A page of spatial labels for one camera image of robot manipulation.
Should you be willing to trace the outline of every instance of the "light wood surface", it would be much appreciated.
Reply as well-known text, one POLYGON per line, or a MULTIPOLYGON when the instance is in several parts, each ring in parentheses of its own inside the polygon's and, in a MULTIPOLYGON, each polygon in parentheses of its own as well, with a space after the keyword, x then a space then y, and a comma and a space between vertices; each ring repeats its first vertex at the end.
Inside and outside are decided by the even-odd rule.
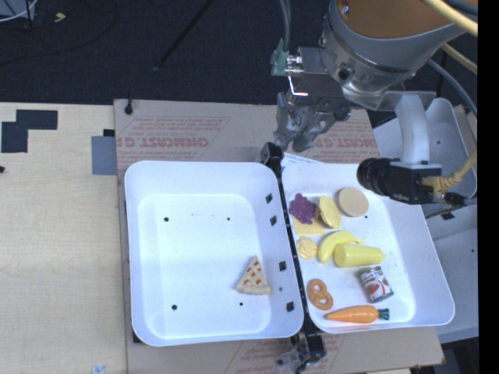
POLYGON ((58 129, 0 153, 0 372, 125 373, 117 180, 91 160, 113 107, 2 103, 0 122, 16 109, 57 110, 58 129))

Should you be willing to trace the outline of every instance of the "red and white can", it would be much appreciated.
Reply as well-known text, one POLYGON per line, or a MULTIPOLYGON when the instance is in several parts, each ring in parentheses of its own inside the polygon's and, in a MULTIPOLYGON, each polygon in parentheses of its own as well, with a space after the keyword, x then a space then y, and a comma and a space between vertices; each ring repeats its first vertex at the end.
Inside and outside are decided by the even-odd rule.
POLYGON ((376 266, 362 272, 360 274, 360 279, 372 302, 383 301, 393 295, 393 291, 383 274, 381 266, 376 266))

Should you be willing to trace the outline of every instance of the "toy pizza slice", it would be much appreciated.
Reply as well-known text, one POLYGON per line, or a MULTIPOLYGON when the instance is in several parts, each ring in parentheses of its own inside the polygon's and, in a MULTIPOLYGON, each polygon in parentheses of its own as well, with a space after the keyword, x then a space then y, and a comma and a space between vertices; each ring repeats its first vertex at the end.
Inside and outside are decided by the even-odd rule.
POLYGON ((263 295, 271 293, 271 288, 265 279, 262 266, 260 265, 257 256, 254 256, 251 259, 251 262, 246 270, 244 270, 235 289, 244 292, 245 294, 263 295))

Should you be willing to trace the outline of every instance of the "toy carrot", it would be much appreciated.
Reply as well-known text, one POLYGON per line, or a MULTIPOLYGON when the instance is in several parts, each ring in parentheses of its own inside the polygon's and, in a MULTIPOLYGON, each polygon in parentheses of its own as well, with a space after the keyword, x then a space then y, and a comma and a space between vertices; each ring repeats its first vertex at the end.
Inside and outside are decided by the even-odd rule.
POLYGON ((350 323, 372 323, 378 317, 389 320, 390 311, 388 309, 378 310, 372 305, 357 305, 336 310, 328 313, 325 317, 328 320, 345 321, 350 323))

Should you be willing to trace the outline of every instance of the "black tape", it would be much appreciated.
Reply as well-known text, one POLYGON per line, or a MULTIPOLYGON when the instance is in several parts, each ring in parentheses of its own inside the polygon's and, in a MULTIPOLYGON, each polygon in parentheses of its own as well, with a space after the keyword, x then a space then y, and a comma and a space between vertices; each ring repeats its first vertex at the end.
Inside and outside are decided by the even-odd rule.
POLYGON ((57 130, 57 111, 16 111, 15 122, 2 123, 3 153, 27 153, 28 130, 57 130))

